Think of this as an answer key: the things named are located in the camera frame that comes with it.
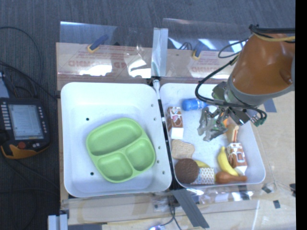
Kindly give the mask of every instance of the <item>chocolate cookie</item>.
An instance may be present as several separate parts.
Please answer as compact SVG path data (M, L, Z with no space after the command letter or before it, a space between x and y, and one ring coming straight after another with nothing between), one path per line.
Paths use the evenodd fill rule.
M193 159L180 159L175 165L175 173L179 182L192 183L196 180L200 168Z

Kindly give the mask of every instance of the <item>yellow banana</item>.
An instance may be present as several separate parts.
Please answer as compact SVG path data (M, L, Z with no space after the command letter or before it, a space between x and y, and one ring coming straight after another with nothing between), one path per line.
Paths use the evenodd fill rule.
M210 166L202 161L199 160L195 160L195 162L197 163L198 167L200 168L210 168Z
M231 175L239 176L239 174L234 170L233 167L231 167L231 165L228 161L226 151L225 151L225 147L221 148L221 151L219 152L219 155L217 156L217 161L218 161L222 171L228 172Z

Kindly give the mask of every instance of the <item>dark gray floor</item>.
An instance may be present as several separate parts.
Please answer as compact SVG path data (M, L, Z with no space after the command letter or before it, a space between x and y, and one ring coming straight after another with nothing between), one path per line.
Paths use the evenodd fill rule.
M163 18L295 27L295 0L0 0L0 27L18 27L29 33L39 46L43 63L33 42L13 29L0 30L0 60L27 73L54 94L60 21L153 28L162 27ZM20 162L58 185L57 106L42 90L39 97L50 117L52 144L43 153ZM0 228L24 229L28 225L27 230L47 229L47 216L59 213L59 197L52 194L58 193L56 187L16 161L6 161L31 187L51 191L13 192L10 196L7 192L12 186L28 186L3 156L0 161Z

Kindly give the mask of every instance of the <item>green plastic dish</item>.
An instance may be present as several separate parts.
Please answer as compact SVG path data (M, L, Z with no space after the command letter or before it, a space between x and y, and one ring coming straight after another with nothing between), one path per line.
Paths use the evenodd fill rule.
M151 168L154 147L142 127L131 118L119 118L92 130L87 151L102 176L125 182Z

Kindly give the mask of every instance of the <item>blue bottle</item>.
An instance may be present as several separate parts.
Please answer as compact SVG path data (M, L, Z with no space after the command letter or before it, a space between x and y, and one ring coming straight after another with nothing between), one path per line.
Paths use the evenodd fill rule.
M189 111L189 110L198 110L206 107L207 104L206 102L203 102L197 98L193 99L185 99L182 101L182 109L184 111Z

